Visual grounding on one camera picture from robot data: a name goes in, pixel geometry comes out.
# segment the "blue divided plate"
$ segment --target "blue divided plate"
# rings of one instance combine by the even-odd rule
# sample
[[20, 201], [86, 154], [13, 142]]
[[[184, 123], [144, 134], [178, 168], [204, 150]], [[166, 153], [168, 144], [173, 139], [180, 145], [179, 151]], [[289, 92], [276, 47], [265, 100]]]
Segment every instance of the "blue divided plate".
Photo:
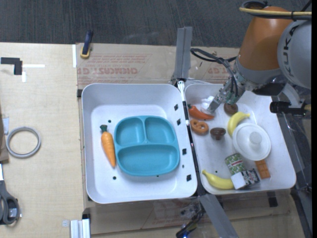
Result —
[[121, 120], [114, 131], [119, 167], [132, 176], [159, 176], [179, 164], [179, 147], [172, 125], [156, 116]]

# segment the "toy banana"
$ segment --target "toy banana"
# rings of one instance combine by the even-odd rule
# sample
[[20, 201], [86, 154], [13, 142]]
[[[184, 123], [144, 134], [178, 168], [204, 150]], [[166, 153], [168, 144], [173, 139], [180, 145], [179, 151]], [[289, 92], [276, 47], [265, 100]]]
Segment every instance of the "toy banana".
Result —
[[219, 189], [234, 189], [234, 185], [230, 178], [224, 179], [214, 174], [210, 174], [206, 170], [203, 170], [202, 173], [206, 176], [211, 186], [214, 186]]
[[237, 112], [232, 115], [228, 122], [228, 133], [232, 136], [234, 129], [237, 127], [238, 123], [241, 122], [243, 119], [250, 117], [249, 113]]

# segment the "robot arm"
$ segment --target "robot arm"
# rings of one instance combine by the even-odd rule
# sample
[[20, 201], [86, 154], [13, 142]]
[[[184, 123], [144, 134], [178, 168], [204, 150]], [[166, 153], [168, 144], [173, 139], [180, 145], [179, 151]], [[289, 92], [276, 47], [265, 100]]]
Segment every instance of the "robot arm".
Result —
[[311, 12], [310, 15], [298, 14], [254, 1], [245, 4], [249, 8], [242, 8], [251, 11], [261, 7], [256, 11], [262, 14], [250, 22], [233, 75], [215, 96], [208, 111], [212, 114], [224, 102], [236, 103], [247, 90], [268, 96], [284, 93], [290, 102], [272, 103], [271, 112], [303, 116], [305, 102], [291, 84], [311, 89]]

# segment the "metal ring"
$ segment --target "metal ring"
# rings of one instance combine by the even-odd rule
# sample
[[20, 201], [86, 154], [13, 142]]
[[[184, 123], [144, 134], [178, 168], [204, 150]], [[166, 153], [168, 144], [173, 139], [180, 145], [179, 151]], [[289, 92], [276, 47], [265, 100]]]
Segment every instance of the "metal ring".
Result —
[[[10, 148], [10, 140], [11, 140], [11, 138], [12, 138], [16, 133], [18, 133], [18, 132], [20, 132], [20, 131], [29, 131], [29, 132], [33, 133], [33, 134], [36, 136], [37, 140], [38, 140], [37, 146], [36, 146], [31, 152], [29, 152], [29, 153], [26, 153], [26, 154], [16, 153], [16, 152], [14, 152], [14, 151]], [[28, 157], [34, 155], [34, 154], [39, 150], [40, 146], [41, 146], [41, 138], [40, 138], [39, 133], [38, 133], [35, 129], [33, 129], [33, 128], [31, 128], [31, 127], [27, 127], [27, 126], [17, 127], [17, 128], [15, 128], [15, 129], [13, 129], [13, 130], [8, 134], [8, 136], [7, 136], [7, 138], [6, 138], [6, 147], [8, 148], [8, 151], [9, 151], [9, 153], [10, 153], [12, 156], [14, 156], [14, 157], [16, 157], [16, 158], [21, 158], [21, 159], [28, 158]]]

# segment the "white lid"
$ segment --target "white lid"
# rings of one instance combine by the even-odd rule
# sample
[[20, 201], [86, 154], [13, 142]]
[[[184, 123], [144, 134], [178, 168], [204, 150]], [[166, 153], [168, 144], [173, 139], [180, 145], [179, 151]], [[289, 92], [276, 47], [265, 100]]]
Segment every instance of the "white lid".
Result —
[[242, 123], [232, 135], [234, 148], [252, 161], [265, 159], [271, 151], [271, 141], [267, 132], [254, 123]]

